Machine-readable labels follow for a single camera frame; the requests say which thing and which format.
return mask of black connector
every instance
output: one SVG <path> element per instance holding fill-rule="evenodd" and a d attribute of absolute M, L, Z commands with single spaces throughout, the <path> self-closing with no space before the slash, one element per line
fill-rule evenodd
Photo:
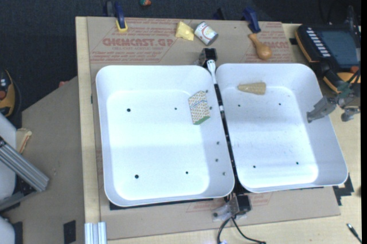
<path fill-rule="evenodd" d="M 206 62 L 208 60 L 213 60 L 214 62 L 217 60 L 217 51 L 215 48 L 203 48 L 197 61 L 197 65 L 207 68 Z"/>
<path fill-rule="evenodd" d="M 252 209 L 248 195 L 244 194 L 237 195 L 237 202 L 239 204 L 240 214 L 245 214 Z"/>

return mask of screen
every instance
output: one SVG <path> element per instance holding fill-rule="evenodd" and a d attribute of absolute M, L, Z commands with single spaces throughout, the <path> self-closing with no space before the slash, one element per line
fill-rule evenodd
<path fill-rule="evenodd" d="M 315 29 L 315 32 L 342 69 L 350 69 L 351 66 L 358 65 L 356 44 L 349 31 Z"/>

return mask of small toy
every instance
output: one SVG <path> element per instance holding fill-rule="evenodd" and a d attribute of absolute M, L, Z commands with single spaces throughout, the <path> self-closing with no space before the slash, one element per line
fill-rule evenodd
<path fill-rule="evenodd" d="M 143 7 L 150 6 L 151 5 L 151 1 L 150 0 L 140 0 L 139 3 Z"/>
<path fill-rule="evenodd" d="M 194 29 L 189 25 L 179 21 L 176 29 L 176 37 L 182 37 L 185 40 L 194 40 Z"/>
<path fill-rule="evenodd" d="M 253 45 L 256 48 L 257 56 L 262 60 L 267 60 L 271 58 L 272 51 L 270 47 L 259 41 L 256 35 L 257 35 L 256 33 L 251 33 L 248 37 L 250 40 L 252 40 Z"/>

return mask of white object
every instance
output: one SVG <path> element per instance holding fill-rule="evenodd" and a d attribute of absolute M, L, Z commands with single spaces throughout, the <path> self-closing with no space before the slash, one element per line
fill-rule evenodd
<path fill-rule="evenodd" d="M 84 224 L 85 244 L 107 244 L 106 222 Z"/>
<path fill-rule="evenodd" d="M 301 64 L 224 64 L 216 72 L 240 183 L 266 192 L 342 184 L 345 160 L 328 116 L 307 122 L 322 97 Z M 264 95 L 239 84 L 266 83 Z"/>
<path fill-rule="evenodd" d="M 205 22 L 201 22 L 194 34 L 205 44 L 210 45 L 217 39 L 218 34 Z"/>
<path fill-rule="evenodd" d="M 15 232 L 13 226 L 0 217 L 0 243 L 15 244 Z"/>
<path fill-rule="evenodd" d="M 208 70 L 210 72 L 210 75 L 212 76 L 213 83 L 217 84 L 216 79 L 216 63 L 213 60 L 209 60 L 206 62 L 206 65 L 208 66 Z"/>
<path fill-rule="evenodd" d="M 16 148 L 17 129 L 0 113 L 0 136 L 8 145 Z M 15 188 L 15 172 L 0 162 L 0 200 L 12 195 Z"/>
<path fill-rule="evenodd" d="M 104 188 L 118 206 L 224 197 L 233 190 L 221 92 L 240 183 L 252 192 L 342 184 L 348 171 L 322 97 L 301 64 L 106 66 L 96 77 Z M 238 90 L 266 83 L 266 93 Z M 193 125 L 188 98 L 206 92 L 210 118 Z"/>
<path fill-rule="evenodd" d="M 96 76 L 104 188 L 118 206 L 228 195 L 234 175 L 212 78 L 199 66 L 106 66 Z M 210 118 L 193 125 L 203 90 Z"/>

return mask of wooden table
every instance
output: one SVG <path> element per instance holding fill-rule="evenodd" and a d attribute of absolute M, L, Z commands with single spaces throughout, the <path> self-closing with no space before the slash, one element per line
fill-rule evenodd
<path fill-rule="evenodd" d="M 294 38 L 294 31 L 299 25 L 283 24 L 287 38 Z M 93 125 L 93 109 L 91 104 L 91 74 L 88 47 L 88 25 L 86 17 L 76 18 L 79 102 L 81 123 L 81 151 L 83 158 L 83 187 L 85 222 L 101 221 L 99 208 L 99 192 L 97 183 L 97 167 L 95 154 L 95 135 Z M 296 46 L 292 47 L 295 59 L 304 62 Z M 308 219 L 265 225 L 244 227 L 244 233 L 267 243 L 357 243 L 346 224 L 351 223 L 362 235 L 361 219 L 361 120 L 356 115 L 347 123 L 341 121 L 342 111 L 338 108 L 331 115 L 337 138 L 345 155 L 350 177 L 356 189 L 351 196 L 342 198 L 341 215 L 332 218 Z M 108 241 L 119 243 L 216 243 L 217 230 L 203 230 L 178 234 L 157 235 L 151 237 L 120 239 Z M 228 243 L 247 243 L 235 228 L 222 232 L 221 239 Z"/>

